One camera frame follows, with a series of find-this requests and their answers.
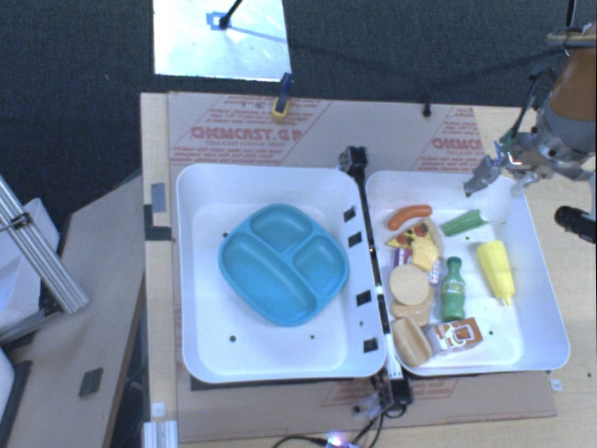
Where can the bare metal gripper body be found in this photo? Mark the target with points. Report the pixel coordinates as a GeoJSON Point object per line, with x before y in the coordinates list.
{"type": "Point", "coordinates": [545, 159]}

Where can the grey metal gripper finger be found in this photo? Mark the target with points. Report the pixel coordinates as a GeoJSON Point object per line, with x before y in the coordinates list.
{"type": "Point", "coordinates": [524, 185]}
{"type": "Point", "coordinates": [482, 175]}

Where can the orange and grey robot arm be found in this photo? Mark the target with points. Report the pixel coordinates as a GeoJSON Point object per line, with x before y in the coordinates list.
{"type": "Point", "coordinates": [574, 87]}

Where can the green celery stick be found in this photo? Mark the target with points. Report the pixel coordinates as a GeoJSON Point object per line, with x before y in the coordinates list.
{"type": "Point", "coordinates": [462, 223]}

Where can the orange sausage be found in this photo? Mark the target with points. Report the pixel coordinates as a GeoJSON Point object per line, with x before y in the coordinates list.
{"type": "Point", "coordinates": [408, 216]}

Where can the yellow mustard bottle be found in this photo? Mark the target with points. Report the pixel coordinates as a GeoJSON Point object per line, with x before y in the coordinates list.
{"type": "Point", "coordinates": [495, 269]}

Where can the yellow square cracker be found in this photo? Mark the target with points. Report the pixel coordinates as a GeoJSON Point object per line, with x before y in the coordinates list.
{"type": "Point", "coordinates": [424, 255]}

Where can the yellow pizza slice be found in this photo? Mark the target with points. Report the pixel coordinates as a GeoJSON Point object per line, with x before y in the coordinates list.
{"type": "Point", "coordinates": [405, 239]}

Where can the brown cardboard board red print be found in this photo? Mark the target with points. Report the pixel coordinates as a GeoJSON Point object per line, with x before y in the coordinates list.
{"type": "Point", "coordinates": [392, 129]}

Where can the purple packet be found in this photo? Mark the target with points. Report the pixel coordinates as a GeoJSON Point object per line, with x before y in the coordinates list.
{"type": "Point", "coordinates": [401, 257]}

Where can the white plastic tray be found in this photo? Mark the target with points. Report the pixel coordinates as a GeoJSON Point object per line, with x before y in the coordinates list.
{"type": "Point", "coordinates": [210, 269]}
{"type": "Point", "coordinates": [536, 306]}

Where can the green bottle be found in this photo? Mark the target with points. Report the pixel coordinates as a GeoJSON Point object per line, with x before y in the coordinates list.
{"type": "Point", "coordinates": [452, 297]}

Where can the tan round biscuit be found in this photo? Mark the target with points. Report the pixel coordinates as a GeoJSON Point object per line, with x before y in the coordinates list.
{"type": "Point", "coordinates": [408, 285]}
{"type": "Point", "coordinates": [417, 313]}

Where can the thin black and white rod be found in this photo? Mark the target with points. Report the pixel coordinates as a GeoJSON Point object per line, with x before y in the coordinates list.
{"type": "Point", "coordinates": [371, 259]}

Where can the orange and white carton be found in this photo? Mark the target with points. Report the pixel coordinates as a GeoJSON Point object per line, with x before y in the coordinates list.
{"type": "Point", "coordinates": [459, 336]}

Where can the tan bread bun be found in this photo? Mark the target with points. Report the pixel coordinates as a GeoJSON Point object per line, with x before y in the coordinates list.
{"type": "Point", "coordinates": [410, 342]}

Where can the blue divided plate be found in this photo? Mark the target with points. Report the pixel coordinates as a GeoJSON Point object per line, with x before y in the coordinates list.
{"type": "Point", "coordinates": [280, 273]}

